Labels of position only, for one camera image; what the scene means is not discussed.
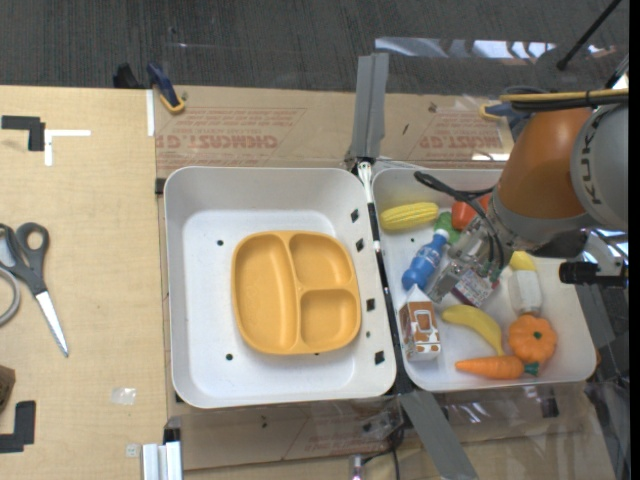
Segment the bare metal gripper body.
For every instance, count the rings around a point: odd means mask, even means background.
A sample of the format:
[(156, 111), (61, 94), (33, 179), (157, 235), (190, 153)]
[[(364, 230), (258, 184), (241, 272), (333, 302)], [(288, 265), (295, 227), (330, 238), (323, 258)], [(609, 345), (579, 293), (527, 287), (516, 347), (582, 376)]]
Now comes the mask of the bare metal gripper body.
[(480, 277), (497, 282), (508, 266), (511, 250), (503, 244), (496, 228), (486, 218), (475, 216), (464, 230), (476, 233), (475, 259), (468, 263)]

